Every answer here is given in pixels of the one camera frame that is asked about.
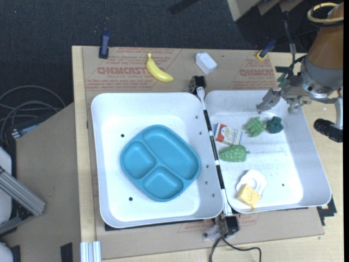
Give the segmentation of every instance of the green toy vegetable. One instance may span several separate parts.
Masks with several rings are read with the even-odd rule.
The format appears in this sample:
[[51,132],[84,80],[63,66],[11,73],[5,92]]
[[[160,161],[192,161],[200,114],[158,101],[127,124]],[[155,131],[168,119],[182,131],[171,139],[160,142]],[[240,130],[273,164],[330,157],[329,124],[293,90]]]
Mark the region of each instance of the green toy vegetable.
[[218,154],[219,158],[229,162],[244,162],[246,160],[247,153],[250,153],[242,145],[231,145]]
[[278,133],[283,130],[284,126],[281,124],[281,118],[277,116],[273,116],[271,120],[267,121],[267,130],[272,133]]
[[246,126],[246,129],[250,132],[252,137],[258,136],[264,130],[266,130],[267,125],[260,121],[260,117],[257,116],[253,118]]

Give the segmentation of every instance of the black floor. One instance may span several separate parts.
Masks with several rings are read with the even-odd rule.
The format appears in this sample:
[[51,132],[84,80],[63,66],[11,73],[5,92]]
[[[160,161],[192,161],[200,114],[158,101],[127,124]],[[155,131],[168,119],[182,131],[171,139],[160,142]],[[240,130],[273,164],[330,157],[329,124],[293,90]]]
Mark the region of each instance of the black floor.
[[[289,13],[290,30],[314,29],[305,18],[312,5],[343,1],[305,0]],[[0,0],[0,9],[0,104],[11,106],[29,100],[61,106],[35,88],[1,97],[23,85],[48,88],[71,103],[71,46],[98,46],[104,28],[111,31],[110,46],[262,49],[286,36],[278,5],[264,16],[254,7],[234,22],[226,0]],[[298,39],[299,52],[314,34]],[[287,41],[274,51],[287,52]],[[0,105],[0,119],[9,111]]]

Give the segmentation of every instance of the small packaged box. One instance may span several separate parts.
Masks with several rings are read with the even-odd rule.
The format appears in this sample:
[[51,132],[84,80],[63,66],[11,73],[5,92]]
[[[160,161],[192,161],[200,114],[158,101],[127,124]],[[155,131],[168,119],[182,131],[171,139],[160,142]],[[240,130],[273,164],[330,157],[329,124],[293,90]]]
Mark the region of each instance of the small packaged box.
[[222,123],[217,123],[214,131],[215,140],[226,145],[239,145],[241,135],[242,131],[228,127]]

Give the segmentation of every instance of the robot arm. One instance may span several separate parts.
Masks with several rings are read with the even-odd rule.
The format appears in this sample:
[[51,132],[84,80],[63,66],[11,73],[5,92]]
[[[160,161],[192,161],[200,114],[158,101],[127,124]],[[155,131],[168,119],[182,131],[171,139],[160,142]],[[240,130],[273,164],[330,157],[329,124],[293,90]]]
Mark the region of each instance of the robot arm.
[[[333,7],[326,19],[317,19],[313,13],[321,7]],[[343,44],[344,44],[344,3],[323,3],[308,11],[310,22],[321,29],[307,55],[293,61],[290,67],[278,78],[280,90],[269,90],[263,102],[257,106],[258,113],[275,106],[280,98],[290,105],[288,111],[293,113],[312,100],[334,104],[336,123],[322,119],[314,123],[320,133],[330,139],[343,142],[343,98],[329,97],[334,91],[343,87]],[[296,62],[300,62],[300,72],[293,73]]]

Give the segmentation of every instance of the white tray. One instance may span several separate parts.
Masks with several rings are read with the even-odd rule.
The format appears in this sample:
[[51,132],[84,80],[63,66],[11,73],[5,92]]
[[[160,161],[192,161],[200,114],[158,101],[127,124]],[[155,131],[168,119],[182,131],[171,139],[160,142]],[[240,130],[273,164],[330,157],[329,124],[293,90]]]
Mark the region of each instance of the white tray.
[[[221,171],[231,207],[239,213],[321,206],[329,202],[331,191],[302,109],[288,113],[284,100],[272,109],[256,111],[266,91],[213,91],[206,96],[212,128],[217,123],[243,131],[240,144],[250,153],[245,162],[220,160]],[[284,130],[270,134],[264,131],[250,137],[246,124],[254,117],[267,121],[281,118]],[[216,142],[217,151],[226,145]],[[255,209],[239,201],[236,185],[248,170],[257,170],[267,186]]]
[[[218,176],[202,106],[189,93],[104,93],[91,106],[97,154],[100,212],[115,228],[213,218],[222,210]],[[159,202],[122,171],[125,145],[154,124],[169,127],[199,155],[197,179],[177,198]]]

